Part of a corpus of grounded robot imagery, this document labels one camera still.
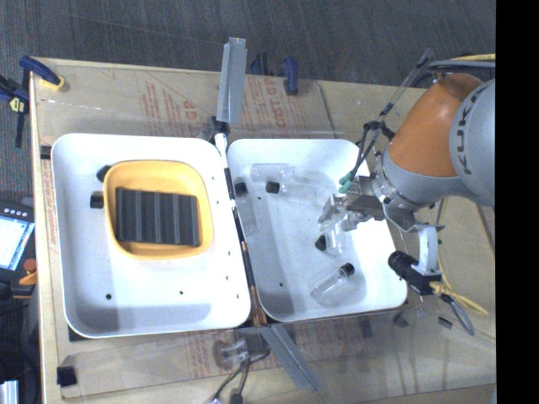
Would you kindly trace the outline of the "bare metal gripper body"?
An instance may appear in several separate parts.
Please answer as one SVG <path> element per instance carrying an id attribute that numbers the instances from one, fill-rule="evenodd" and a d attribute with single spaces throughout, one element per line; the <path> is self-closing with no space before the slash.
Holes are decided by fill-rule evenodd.
<path id="1" fill-rule="evenodd" d="M 348 211 L 358 216 L 358 221 L 382 221 L 385 219 L 382 202 L 375 195 L 372 181 L 366 176 L 357 176 L 348 192 Z"/>

